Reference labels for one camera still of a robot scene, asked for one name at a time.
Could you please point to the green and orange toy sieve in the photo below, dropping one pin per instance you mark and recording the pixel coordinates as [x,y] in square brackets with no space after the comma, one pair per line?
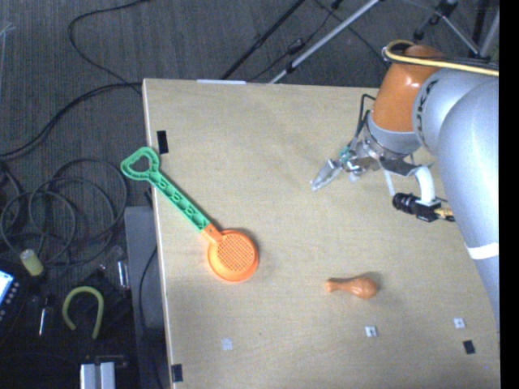
[232,255]

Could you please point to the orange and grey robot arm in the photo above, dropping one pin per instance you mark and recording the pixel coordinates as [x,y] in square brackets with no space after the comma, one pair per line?
[462,136]

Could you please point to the brown toy chicken drumstick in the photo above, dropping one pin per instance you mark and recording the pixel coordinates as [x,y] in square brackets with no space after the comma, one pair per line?
[359,287]

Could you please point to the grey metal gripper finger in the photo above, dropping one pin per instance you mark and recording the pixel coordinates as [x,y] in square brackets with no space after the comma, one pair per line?
[321,180]
[335,164]

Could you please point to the pale wooden board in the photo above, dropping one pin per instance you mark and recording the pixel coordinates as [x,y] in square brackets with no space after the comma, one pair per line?
[284,156]

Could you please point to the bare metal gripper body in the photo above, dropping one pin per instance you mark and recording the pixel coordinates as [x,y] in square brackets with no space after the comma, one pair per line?
[367,161]

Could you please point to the black cylinder on white bracket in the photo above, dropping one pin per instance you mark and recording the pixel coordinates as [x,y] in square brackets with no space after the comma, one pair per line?
[421,209]

